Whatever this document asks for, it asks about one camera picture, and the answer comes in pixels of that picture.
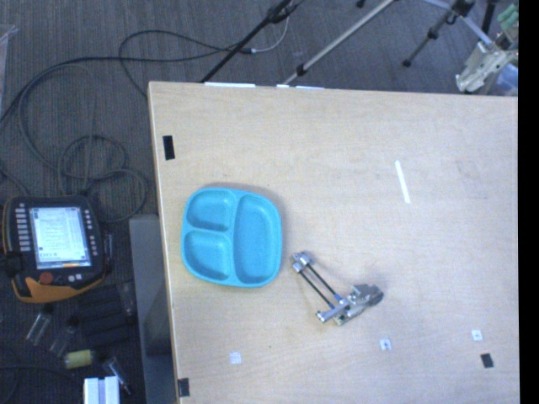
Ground white box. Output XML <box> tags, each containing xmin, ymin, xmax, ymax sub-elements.
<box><xmin>83</xmin><ymin>375</ymin><xmax>121</xmax><ymax>404</ymax></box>

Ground silver tripod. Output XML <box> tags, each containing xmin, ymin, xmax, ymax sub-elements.
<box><xmin>282</xmin><ymin>0</ymin><xmax>506</xmax><ymax>86</ymax></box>

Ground yellow-green cylinder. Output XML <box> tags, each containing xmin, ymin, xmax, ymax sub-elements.
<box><xmin>63</xmin><ymin>348</ymin><xmax>97</xmax><ymax>370</ymax></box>

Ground blue divided plate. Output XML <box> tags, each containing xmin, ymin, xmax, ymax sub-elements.
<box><xmin>180</xmin><ymin>186</ymin><xmax>283</xmax><ymax>289</ymax></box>

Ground metal device with two rods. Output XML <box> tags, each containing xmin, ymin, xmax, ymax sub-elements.
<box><xmin>291</xmin><ymin>250</ymin><xmax>385</xmax><ymax>327</ymax></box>

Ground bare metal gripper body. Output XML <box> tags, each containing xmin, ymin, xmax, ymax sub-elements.
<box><xmin>466</xmin><ymin>41</ymin><xmax>520</xmax><ymax>80</ymax></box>

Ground black stand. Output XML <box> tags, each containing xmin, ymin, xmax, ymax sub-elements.
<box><xmin>199</xmin><ymin>0</ymin><xmax>334</xmax><ymax>83</ymax></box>

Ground black foam blocks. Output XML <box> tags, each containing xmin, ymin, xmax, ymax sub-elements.
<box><xmin>77</xmin><ymin>284</ymin><xmax>131</xmax><ymax>345</ymax></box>

